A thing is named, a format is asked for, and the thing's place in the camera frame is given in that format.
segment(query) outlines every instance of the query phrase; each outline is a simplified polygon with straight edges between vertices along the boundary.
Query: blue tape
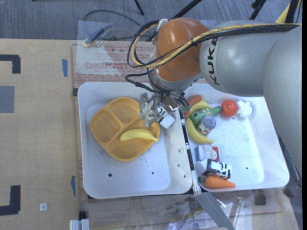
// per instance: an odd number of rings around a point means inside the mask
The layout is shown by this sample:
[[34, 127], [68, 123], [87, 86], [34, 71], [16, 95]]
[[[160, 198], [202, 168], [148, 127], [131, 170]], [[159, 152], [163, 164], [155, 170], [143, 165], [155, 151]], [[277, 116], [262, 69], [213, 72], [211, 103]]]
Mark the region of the blue tape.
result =
[[76, 196], [76, 181], [74, 176], [71, 177], [71, 187], [73, 195]]
[[64, 77], [67, 77], [68, 74], [68, 65], [67, 65], [67, 60], [66, 59], [62, 59], [62, 68], [63, 68], [63, 74], [64, 74]]

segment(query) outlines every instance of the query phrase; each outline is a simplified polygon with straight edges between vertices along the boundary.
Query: toy tomato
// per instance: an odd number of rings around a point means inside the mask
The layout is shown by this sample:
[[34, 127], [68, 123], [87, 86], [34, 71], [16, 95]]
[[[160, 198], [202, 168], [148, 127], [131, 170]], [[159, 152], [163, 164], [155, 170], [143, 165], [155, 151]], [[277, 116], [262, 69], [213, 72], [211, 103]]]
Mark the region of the toy tomato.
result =
[[239, 110], [239, 106], [233, 100], [224, 101], [221, 105], [221, 108], [222, 108], [222, 114], [224, 114], [227, 117], [234, 116]]

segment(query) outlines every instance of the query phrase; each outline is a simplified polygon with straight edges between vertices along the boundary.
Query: orange divided plate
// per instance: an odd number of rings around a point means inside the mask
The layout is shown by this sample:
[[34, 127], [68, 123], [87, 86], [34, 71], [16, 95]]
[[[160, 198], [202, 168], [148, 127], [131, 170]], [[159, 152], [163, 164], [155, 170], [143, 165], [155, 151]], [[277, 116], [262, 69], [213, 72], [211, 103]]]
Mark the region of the orange divided plate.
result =
[[149, 130], [156, 138], [160, 135], [160, 124], [150, 127], [139, 119], [139, 103], [129, 97], [119, 97], [102, 107], [91, 119], [90, 130], [96, 141], [114, 159], [131, 161], [153, 145], [154, 141], [135, 138], [120, 141], [119, 138], [127, 130], [142, 128]]

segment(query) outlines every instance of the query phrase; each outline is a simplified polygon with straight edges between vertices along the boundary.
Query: yellow banana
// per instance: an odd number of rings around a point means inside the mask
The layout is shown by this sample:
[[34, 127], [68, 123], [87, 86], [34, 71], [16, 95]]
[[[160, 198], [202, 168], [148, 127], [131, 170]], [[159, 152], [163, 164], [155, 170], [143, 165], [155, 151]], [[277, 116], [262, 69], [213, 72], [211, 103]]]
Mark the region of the yellow banana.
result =
[[204, 143], [213, 143], [213, 140], [208, 139], [205, 135], [200, 133], [194, 126], [192, 120], [188, 117], [186, 118], [186, 128], [188, 135], [195, 140], [199, 144], [204, 144]]
[[206, 108], [206, 107], [212, 108], [212, 107], [209, 106], [205, 101], [201, 100], [201, 101], [195, 103], [195, 104], [191, 107], [191, 109], [190, 109], [190, 111], [189, 111], [189, 114], [188, 114], [188, 115], [185, 115], [185, 117], [190, 116], [190, 114], [192, 114], [192, 113], [195, 112], [196, 110], [204, 109], [204, 108]]
[[154, 137], [153, 134], [149, 130], [143, 129], [143, 128], [134, 128], [134, 129], [127, 130], [124, 133], [122, 133], [119, 140], [125, 141], [125, 140], [136, 139], [136, 138], [154, 140], [155, 142], [158, 142], [159, 140], [158, 138]]

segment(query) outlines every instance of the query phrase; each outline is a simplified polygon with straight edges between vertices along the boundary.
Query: orange carrot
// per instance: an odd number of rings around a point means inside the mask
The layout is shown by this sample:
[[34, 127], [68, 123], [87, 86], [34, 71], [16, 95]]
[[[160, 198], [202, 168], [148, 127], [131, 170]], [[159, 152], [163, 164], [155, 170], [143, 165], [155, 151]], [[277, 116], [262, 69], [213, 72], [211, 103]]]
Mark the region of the orange carrot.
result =
[[227, 188], [236, 186], [233, 182], [213, 175], [208, 175], [204, 184], [208, 188]]
[[[200, 102], [202, 100], [202, 97], [200, 94], [198, 95], [194, 95], [192, 96], [189, 100], [188, 100], [188, 103], [190, 104], [190, 108], [196, 104], [197, 102]], [[188, 110], [185, 110], [184, 112], [184, 115], [187, 116], [189, 114], [189, 111]]]

